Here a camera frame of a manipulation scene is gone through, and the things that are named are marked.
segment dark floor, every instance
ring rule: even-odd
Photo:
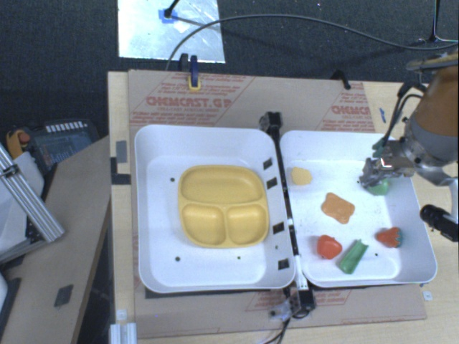
[[[432,29],[434,0],[218,0],[218,4],[220,17],[303,14],[399,44],[432,47],[423,39]],[[88,118],[100,135],[108,133],[107,72],[162,70],[165,65],[118,57],[117,13],[117,0],[0,0],[2,141],[15,125],[60,118]],[[441,37],[458,38],[458,16],[458,0],[441,0],[437,26]],[[298,20],[234,21],[222,27],[222,36],[227,63],[202,64],[202,72],[328,79],[340,69],[350,80],[402,82],[413,78],[404,68],[407,62],[432,55]],[[101,261],[88,310],[96,316],[88,322],[97,322],[101,334],[90,338],[95,329],[84,326],[89,331],[82,333],[81,343],[103,342],[106,332],[105,254]],[[100,322],[98,310],[105,317]]]

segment red toy tomato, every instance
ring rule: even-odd
[[[338,256],[343,247],[333,237],[323,234],[318,238],[317,242],[317,253],[326,259],[333,259]]]

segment yellow plate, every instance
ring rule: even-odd
[[[203,247],[248,247],[269,229],[263,182],[248,168],[196,166],[179,182],[181,226]]]

